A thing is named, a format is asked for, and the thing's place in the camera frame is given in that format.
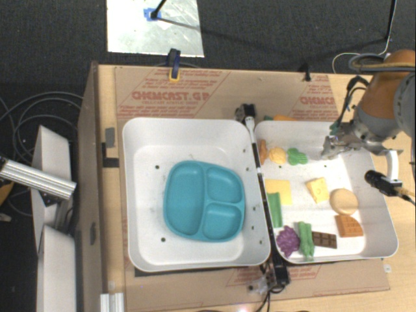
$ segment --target orange waffle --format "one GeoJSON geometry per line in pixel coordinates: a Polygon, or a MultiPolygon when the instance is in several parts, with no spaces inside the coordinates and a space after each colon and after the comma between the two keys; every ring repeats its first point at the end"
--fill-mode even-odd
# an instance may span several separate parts
{"type": "Polygon", "coordinates": [[[335,221],[342,238],[364,236],[363,228],[355,218],[348,215],[337,215],[335,221]]]}

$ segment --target blue clip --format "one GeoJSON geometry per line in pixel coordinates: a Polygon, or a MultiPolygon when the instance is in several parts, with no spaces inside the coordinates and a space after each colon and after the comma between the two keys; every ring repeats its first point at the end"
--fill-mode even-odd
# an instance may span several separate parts
{"type": "Polygon", "coordinates": [[[166,58],[166,65],[170,68],[169,81],[179,81],[179,61],[181,60],[181,52],[177,49],[170,49],[169,54],[166,58]]]}
{"type": "Polygon", "coordinates": [[[153,19],[150,17],[151,12],[153,12],[156,8],[145,8],[143,10],[144,13],[144,17],[148,20],[148,21],[157,21],[158,18],[162,18],[162,12],[159,11],[157,13],[157,18],[153,19]]]}

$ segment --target black rod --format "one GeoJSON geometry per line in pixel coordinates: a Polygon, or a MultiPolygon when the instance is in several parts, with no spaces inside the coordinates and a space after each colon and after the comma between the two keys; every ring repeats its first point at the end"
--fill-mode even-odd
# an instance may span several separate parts
{"type": "Polygon", "coordinates": [[[161,3],[159,3],[159,6],[157,6],[157,8],[153,12],[150,13],[150,18],[152,20],[156,20],[157,19],[157,14],[161,10],[161,8],[163,7],[163,5],[164,5],[165,2],[166,2],[166,0],[162,0],[161,3]]]}
{"type": "Polygon", "coordinates": [[[390,6],[390,16],[389,16],[389,25],[387,26],[387,33],[385,34],[384,39],[389,39],[390,33],[391,33],[391,24],[393,22],[393,16],[395,14],[395,8],[396,8],[396,0],[391,0],[391,6],[390,6]]]}

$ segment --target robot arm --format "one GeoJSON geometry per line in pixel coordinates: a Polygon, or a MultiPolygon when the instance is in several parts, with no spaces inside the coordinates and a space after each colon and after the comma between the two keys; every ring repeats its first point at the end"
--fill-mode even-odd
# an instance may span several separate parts
{"type": "Polygon", "coordinates": [[[375,155],[385,155],[390,150],[384,148],[382,143],[404,131],[412,139],[411,162],[415,176],[415,52],[401,50],[386,59],[374,55],[370,57],[373,60],[376,58],[377,63],[360,64],[360,59],[365,60],[368,55],[357,56],[350,61],[350,67],[359,73],[375,74],[355,108],[353,119],[341,122],[354,85],[347,88],[343,112],[325,139],[322,158],[332,159],[341,152],[359,148],[375,155]]]}

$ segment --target metal sheet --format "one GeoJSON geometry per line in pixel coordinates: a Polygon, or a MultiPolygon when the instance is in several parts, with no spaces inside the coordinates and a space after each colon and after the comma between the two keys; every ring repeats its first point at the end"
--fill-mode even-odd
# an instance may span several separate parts
{"type": "Polygon", "coordinates": [[[107,0],[109,52],[167,55],[171,48],[184,57],[203,57],[196,0],[167,0],[158,20],[145,10],[161,0],[107,0]]]}

